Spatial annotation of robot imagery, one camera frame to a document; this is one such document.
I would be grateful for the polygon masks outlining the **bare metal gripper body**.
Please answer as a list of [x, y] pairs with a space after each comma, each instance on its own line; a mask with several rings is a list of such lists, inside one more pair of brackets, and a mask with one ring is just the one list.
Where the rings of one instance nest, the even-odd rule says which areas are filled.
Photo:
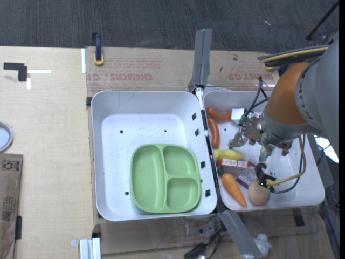
[[260, 143], [263, 131], [262, 113], [250, 112], [242, 117], [239, 122], [241, 136], [249, 145]]

